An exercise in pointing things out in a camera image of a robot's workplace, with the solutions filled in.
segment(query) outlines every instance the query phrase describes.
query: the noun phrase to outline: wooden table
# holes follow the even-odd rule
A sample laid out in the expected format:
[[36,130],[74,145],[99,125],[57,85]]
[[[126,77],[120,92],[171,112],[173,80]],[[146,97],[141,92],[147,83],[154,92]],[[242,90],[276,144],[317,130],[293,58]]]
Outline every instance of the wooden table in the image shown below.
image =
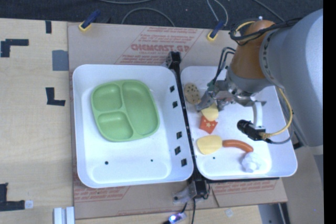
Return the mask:
[[[0,212],[0,223],[52,223],[52,210],[73,206],[69,72],[53,71],[52,51],[68,50],[67,23],[0,19],[0,40],[28,39],[0,58],[0,184],[7,200],[32,209]],[[47,105],[46,88],[65,106]],[[196,210],[195,223],[262,223],[258,206]],[[162,223],[170,213],[77,220],[76,223]]]

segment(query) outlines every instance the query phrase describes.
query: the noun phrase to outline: cardboard sheet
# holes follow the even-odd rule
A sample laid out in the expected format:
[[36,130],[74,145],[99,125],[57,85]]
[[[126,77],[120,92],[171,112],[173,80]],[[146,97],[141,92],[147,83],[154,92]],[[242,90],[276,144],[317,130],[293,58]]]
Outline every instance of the cardboard sheet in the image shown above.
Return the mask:
[[[76,219],[180,211],[173,194],[187,182],[92,189],[78,178],[73,117],[72,73],[84,64],[162,65],[169,51],[179,51],[181,70],[188,66],[216,66],[224,47],[236,47],[227,31],[214,41],[206,39],[209,29],[93,24],[81,32],[68,24],[73,196]],[[285,202],[281,179],[233,181],[211,184],[207,200],[198,209]]]

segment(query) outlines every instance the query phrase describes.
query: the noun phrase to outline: sausage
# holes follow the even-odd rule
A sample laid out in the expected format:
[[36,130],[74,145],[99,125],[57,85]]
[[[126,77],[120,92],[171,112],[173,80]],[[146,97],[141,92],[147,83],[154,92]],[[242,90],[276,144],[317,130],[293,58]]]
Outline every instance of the sausage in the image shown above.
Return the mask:
[[235,139],[228,139],[228,140],[223,140],[222,142],[223,147],[237,147],[240,148],[241,150],[245,152],[252,152],[253,147],[250,146],[249,144],[240,141],[240,140],[235,140]]

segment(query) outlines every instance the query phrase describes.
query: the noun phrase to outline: green divided plate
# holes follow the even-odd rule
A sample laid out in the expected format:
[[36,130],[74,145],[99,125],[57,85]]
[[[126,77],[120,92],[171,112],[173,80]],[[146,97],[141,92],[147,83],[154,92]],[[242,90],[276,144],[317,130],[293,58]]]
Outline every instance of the green divided plate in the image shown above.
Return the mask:
[[113,142],[148,137],[160,125],[153,96],[138,80],[118,80],[95,87],[91,106],[101,135]]

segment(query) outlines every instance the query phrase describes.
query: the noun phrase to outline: white tray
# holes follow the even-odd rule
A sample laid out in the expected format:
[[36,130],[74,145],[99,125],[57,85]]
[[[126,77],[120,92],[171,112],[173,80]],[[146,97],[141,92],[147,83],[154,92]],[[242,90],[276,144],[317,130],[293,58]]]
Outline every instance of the white tray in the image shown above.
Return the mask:
[[[96,126],[90,95],[100,84],[126,79],[140,80],[149,87],[160,126],[146,138],[110,142]],[[83,65],[75,69],[72,81],[77,170],[85,185],[102,188],[167,183],[191,176],[194,166],[171,70],[161,66]]]
[[[182,71],[181,80],[183,87],[187,83],[194,83],[200,93],[207,89],[207,84],[215,77],[217,67],[187,67]],[[219,80],[225,78],[223,70],[218,77]],[[267,87],[255,96],[255,100],[267,101],[263,106],[262,122],[267,132],[275,132],[283,128],[286,123],[281,111],[281,106],[276,94],[275,87]],[[187,115],[193,147],[196,156],[196,165],[200,173],[211,180],[226,179],[248,179],[248,178],[266,178],[266,177],[286,177],[291,176],[297,169],[297,160],[292,147],[288,142],[281,145],[268,144],[263,141],[253,141],[243,134],[237,128],[239,120],[253,122],[252,107],[245,108],[240,104],[230,104],[220,111],[218,124],[212,134],[221,136],[222,140],[237,139],[250,144],[264,161],[259,170],[253,173],[244,171],[241,161],[244,157],[242,150],[238,148],[221,148],[210,155],[203,155],[197,148],[198,138],[209,135],[207,132],[199,129],[201,112],[197,112],[195,106],[186,101]],[[274,141],[283,141],[289,137],[288,131],[276,135],[271,139]]]

